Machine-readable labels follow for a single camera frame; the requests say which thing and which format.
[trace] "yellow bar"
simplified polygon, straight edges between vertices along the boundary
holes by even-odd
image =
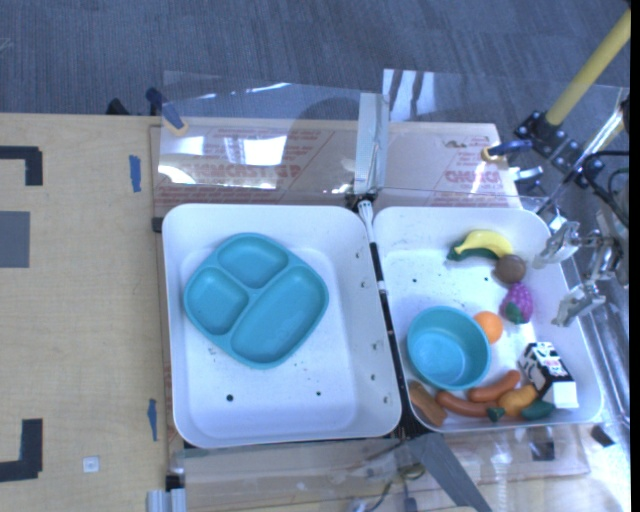
[[[627,9],[546,113],[545,117],[549,124],[559,126],[564,121],[571,109],[576,106],[630,38],[631,9]]]

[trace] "orange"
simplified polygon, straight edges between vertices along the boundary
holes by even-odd
[[[502,336],[504,325],[502,319],[491,311],[480,311],[474,315],[473,319],[480,324],[482,330],[487,335],[489,343],[495,343]]]

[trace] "banana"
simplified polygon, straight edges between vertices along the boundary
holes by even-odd
[[[498,260],[507,254],[513,254],[513,248],[504,236],[489,229],[475,229],[462,242],[454,244],[447,258],[460,261],[469,256],[484,256]]]

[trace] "black corner marker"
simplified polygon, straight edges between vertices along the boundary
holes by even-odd
[[[38,478],[42,471],[42,418],[22,420],[20,458],[0,462],[0,482]]]
[[[0,146],[0,160],[24,160],[24,184],[42,186],[42,151],[36,146]]]

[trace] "blue divided plate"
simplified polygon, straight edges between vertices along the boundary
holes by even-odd
[[[309,337],[329,303],[322,278],[278,242],[257,233],[225,240],[189,278],[184,308],[229,355],[267,369]]]

